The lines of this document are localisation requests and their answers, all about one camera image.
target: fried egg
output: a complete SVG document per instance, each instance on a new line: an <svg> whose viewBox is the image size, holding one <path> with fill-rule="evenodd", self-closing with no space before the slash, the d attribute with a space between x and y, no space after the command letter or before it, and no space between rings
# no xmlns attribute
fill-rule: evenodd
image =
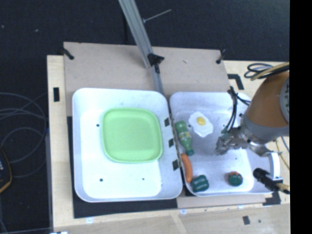
<svg viewBox="0 0 312 234"><path fill-rule="evenodd" d="M201 112L195 112L190 115L189 123L193 127L194 132L201 137L206 137L214 130L214 126Z"/></svg>

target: black clamp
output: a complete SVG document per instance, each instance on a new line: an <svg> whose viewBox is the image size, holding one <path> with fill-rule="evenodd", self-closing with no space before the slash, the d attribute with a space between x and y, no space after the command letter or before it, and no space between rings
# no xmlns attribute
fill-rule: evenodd
<svg viewBox="0 0 312 234"><path fill-rule="evenodd" d="M165 57L161 57L158 55L155 55L153 53L148 54L147 56L148 61L150 62L150 65L153 67L155 67L155 72L157 74L160 74L160 70L159 70L159 64L165 59Z"/></svg>

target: table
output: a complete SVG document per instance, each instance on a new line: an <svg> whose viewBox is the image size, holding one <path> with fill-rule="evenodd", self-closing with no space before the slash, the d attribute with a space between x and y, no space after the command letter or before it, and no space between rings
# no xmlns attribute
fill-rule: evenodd
<svg viewBox="0 0 312 234"><path fill-rule="evenodd" d="M99 60L106 60L106 65L110 66L111 72L114 70L118 72L112 67L114 63L116 67L127 66L129 70L136 68L132 73L136 75L134 76L136 80L121 84L120 81L123 77L129 76L129 73L119 73L116 79L105 80L110 82L109 85L105 83L109 88L137 89L139 85L140 88L146 90L153 89L148 82L142 87L142 79L150 79L150 77L144 68L138 68L141 62L136 46L65 43L64 47L75 56L76 63L83 66L90 65L90 62L94 63L94 59L98 56ZM236 74L243 79L247 65L253 63L251 61L222 61L217 71L208 69L214 72L213 74L206 70L207 73L204 75L198 75L198 72L203 69L202 65L205 60L211 62L217 59L219 51L162 47L155 47L154 51L156 54L163 54L166 58L166 61L160 65L164 91L167 92L166 97L175 91L222 92L226 91L229 85L238 91L236 81L228 80L227 74ZM271 195L251 197L238 195L204 199L192 197L190 199L182 194L177 198L178 209L74 218L66 120L71 112L68 100L77 86L81 86L77 80L82 79L82 84L92 82L93 86L99 87L101 85L98 81L103 81L103 79L88 80L85 76L77 76L75 81L69 78L70 72L65 69L65 64L69 61L67 58L67 56L47 57L52 206L55 231L102 233L105 228L105 233L206 233L207 231L229 233L233 227L236 228L235 233L254 233L259 228L266 230L266 233L273 232L273 230L275 233L286 233L290 230L290 196L281 193L279 193L281 204L273 206L263 206ZM180 60L178 67L176 67L177 59ZM186 68L188 68L188 75L181 76L181 69L185 71ZM177 75L174 76L174 82L171 84L170 77L172 77L173 69ZM205 75L211 75L211 79L209 77L204 79ZM243 80L245 90L242 92L252 98L260 83L261 81L258 80L250 82L245 79ZM283 151L281 176L284 177L286 184L290 184L289 154L280 140L278 143L280 150ZM275 143L269 143L268 148L276 150L277 147Z"/></svg>

